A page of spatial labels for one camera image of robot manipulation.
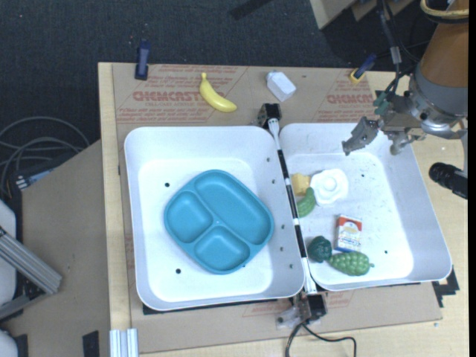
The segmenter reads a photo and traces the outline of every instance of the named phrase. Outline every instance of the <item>green pepper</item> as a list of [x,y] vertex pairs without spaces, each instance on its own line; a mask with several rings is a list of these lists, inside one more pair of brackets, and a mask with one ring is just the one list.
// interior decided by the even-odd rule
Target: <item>green pepper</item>
[[359,251],[334,254],[330,257],[329,263],[332,267],[350,276],[365,275],[369,272],[370,267],[373,267],[368,256]]
[[316,205],[314,190],[311,187],[306,189],[306,195],[296,204],[297,214],[300,218],[312,212]]
[[332,245],[329,240],[323,236],[314,238],[307,246],[307,256],[311,260],[322,263],[332,256]]

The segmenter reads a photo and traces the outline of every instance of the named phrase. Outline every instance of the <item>yellow banana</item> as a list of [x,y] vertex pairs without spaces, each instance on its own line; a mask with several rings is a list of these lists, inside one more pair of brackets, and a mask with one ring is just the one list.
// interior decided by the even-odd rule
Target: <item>yellow banana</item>
[[232,112],[237,109],[237,105],[230,100],[219,95],[207,80],[207,73],[202,73],[200,82],[200,95],[213,108],[222,112]]

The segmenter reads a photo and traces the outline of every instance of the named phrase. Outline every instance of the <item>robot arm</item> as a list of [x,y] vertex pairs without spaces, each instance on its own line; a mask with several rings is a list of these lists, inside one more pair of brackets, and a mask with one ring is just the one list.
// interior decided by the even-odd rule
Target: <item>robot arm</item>
[[430,177],[467,198],[468,129],[454,131],[454,128],[468,116],[469,0],[449,0],[444,11],[430,6],[431,0],[420,3],[427,17],[438,22],[438,26],[410,75],[408,90],[403,96],[395,94],[401,60],[398,44],[389,39],[396,78],[374,102],[379,119],[362,118],[352,137],[342,144],[349,155],[369,144],[381,130],[392,140],[391,153],[397,155],[405,145],[421,141],[426,135],[460,139],[465,150],[464,169],[437,163],[431,168]]

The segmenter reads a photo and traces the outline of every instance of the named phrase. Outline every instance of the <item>yellow cable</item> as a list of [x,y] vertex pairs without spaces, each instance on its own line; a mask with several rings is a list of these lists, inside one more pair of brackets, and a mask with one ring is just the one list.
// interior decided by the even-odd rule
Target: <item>yellow cable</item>
[[461,10],[436,10],[430,8],[426,4],[426,0],[421,0],[419,5],[422,8],[423,12],[425,12],[429,16],[440,17],[442,19],[464,19],[466,17],[469,17],[469,8]]

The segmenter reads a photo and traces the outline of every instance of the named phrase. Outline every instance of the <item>wooden table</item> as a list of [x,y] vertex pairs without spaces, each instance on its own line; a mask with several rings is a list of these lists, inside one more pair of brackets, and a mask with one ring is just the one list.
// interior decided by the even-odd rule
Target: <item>wooden table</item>
[[[131,327],[129,290],[123,236],[123,209],[118,175],[118,138],[115,116],[115,88],[113,64],[100,63],[100,122],[103,148],[104,199],[106,209],[107,261],[109,270],[109,305],[112,329]],[[392,73],[368,72],[371,89],[384,89],[393,78]],[[469,286],[468,286],[468,224],[467,201],[430,181],[429,167],[436,161],[460,166],[463,148],[458,141],[444,141],[428,137],[413,144],[428,193],[443,230],[460,290],[445,296],[443,319],[437,323],[405,324],[392,327],[357,329],[327,334],[327,337],[351,335],[356,338],[358,356],[468,356],[469,355]],[[285,338],[174,350],[147,356],[282,356]],[[324,343],[312,336],[293,341],[296,356],[351,356],[352,344]]]

